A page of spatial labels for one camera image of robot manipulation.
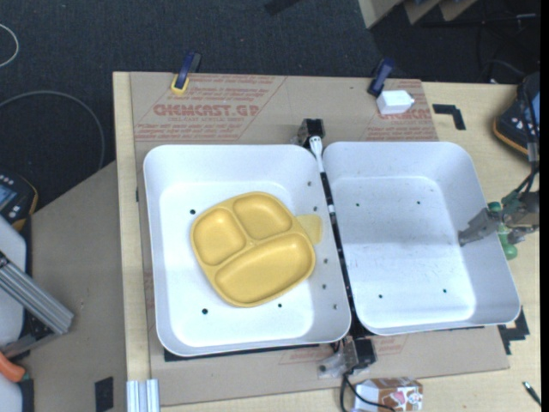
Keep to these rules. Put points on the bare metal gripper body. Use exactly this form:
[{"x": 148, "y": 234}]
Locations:
[{"x": 521, "y": 215}]

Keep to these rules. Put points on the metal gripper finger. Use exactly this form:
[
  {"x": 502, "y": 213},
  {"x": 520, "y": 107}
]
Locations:
[
  {"x": 478, "y": 233},
  {"x": 482, "y": 218}
]

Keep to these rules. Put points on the white plastic tray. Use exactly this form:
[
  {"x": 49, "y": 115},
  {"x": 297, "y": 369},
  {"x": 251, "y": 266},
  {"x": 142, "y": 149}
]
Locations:
[
  {"x": 171, "y": 170},
  {"x": 399, "y": 247}
]

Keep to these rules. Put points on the thin black and white rod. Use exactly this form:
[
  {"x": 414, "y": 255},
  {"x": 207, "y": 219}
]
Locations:
[{"x": 339, "y": 238}]

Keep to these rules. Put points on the black pen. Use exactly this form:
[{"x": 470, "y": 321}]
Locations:
[{"x": 532, "y": 393}]

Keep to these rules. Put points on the brown and white carton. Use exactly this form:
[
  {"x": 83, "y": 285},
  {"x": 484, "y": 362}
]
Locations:
[{"x": 392, "y": 395}]

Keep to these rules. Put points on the yellow divided plate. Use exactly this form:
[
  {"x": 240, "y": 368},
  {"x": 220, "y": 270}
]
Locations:
[{"x": 253, "y": 256}]

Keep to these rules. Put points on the brown cardboard board red print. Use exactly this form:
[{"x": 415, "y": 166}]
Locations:
[{"x": 266, "y": 101}]

